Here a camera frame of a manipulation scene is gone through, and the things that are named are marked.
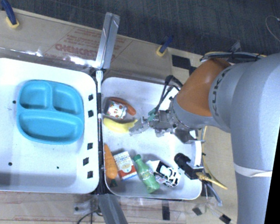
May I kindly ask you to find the green plastic bottle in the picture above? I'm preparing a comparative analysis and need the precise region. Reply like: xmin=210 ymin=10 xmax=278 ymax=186
xmin=127 ymin=153 xmax=166 ymax=196

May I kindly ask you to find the white can with red print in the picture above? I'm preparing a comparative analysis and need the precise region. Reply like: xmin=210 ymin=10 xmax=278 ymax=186
xmin=105 ymin=99 xmax=129 ymax=121

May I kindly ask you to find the black and white milk carton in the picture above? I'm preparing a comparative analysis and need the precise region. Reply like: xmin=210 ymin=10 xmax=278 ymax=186
xmin=143 ymin=158 xmax=184 ymax=190

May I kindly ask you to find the black cylinder on white bracket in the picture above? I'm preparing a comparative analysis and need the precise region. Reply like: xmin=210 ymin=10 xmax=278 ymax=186
xmin=166 ymin=126 xmax=211 ymax=183

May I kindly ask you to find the thin black and white rod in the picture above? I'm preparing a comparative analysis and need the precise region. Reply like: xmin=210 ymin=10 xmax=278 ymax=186
xmin=76 ymin=69 xmax=123 ymax=196

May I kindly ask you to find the blue divided plate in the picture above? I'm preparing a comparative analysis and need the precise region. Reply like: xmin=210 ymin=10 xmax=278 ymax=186
xmin=11 ymin=76 xmax=92 ymax=150

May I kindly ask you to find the orange carrot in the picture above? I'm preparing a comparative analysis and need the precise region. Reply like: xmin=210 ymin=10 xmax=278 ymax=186
xmin=96 ymin=143 xmax=125 ymax=188

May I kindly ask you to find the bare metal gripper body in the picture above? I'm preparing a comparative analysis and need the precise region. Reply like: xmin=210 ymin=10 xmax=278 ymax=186
xmin=145 ymin=107 xmax=181 ymax=141

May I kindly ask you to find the orange-red sausage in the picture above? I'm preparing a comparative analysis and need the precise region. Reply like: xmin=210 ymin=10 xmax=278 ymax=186
xmin=105 ymin=95 xmax=139 ymax=117

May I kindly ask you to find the red and white carton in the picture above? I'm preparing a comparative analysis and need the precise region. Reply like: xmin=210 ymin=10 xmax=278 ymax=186
xmin=109 ymin=149 xmax=142 ymax=184

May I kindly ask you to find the yellow banana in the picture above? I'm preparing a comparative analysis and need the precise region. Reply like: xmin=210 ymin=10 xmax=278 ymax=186
xmin=101 ymin=113 xmax=139 ymax=137

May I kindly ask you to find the brown cardboard board, red print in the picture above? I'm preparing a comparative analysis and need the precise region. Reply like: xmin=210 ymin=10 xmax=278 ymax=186
xmin=0 ymin=6 xmax=217 ymax=224

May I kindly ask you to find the white plastic tray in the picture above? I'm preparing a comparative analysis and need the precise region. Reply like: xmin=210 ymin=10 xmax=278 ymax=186
xmin=83 ymin=74 xmax=219 ymax=210
xmin=0 ymin=56 xmax=118 ymax=208

